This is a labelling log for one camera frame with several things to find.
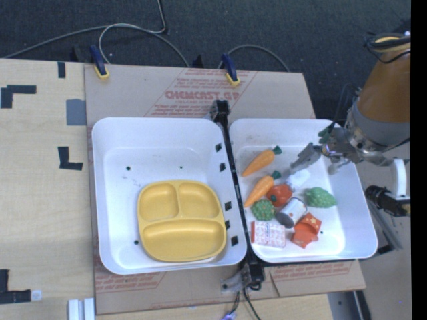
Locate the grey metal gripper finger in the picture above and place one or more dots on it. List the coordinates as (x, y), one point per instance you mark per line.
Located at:
(307, 156)
(337, 166)

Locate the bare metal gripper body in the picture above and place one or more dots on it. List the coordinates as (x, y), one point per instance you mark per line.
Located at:
(343, 147)

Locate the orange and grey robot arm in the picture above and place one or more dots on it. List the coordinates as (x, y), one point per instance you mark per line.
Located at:
(383, 88)

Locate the green grapes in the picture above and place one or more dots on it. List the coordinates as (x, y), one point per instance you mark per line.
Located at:
(320, 198)

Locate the orange toy pepper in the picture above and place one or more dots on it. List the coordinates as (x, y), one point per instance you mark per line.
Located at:
(281, 193)

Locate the orange carrot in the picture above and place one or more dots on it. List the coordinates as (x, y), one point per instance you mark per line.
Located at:
(260, 162)
(260, 188)

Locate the white plastic tray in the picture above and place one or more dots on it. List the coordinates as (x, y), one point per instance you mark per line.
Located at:
(160, 152)
(347, 218)

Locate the small white can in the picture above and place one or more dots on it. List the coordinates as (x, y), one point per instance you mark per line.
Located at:
(293, 210)

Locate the green round bumpy fruit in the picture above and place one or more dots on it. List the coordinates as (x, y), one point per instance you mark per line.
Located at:
(263, 210)

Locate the orange carton with star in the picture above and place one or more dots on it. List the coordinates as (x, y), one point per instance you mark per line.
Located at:
(305, 232)

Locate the thin black rod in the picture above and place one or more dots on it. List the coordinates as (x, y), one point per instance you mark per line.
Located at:
(237, 192)

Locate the white and orange packet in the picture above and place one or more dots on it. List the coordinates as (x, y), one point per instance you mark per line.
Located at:
(268, 234)

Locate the yellow divided plate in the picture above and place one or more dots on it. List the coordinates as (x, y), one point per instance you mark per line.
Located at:
(181, 232)

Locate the brown cardboard board red print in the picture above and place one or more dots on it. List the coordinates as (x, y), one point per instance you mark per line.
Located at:
(133, 92)

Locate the black cylinder on white bracket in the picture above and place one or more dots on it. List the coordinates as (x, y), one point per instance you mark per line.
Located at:
(387, 198)

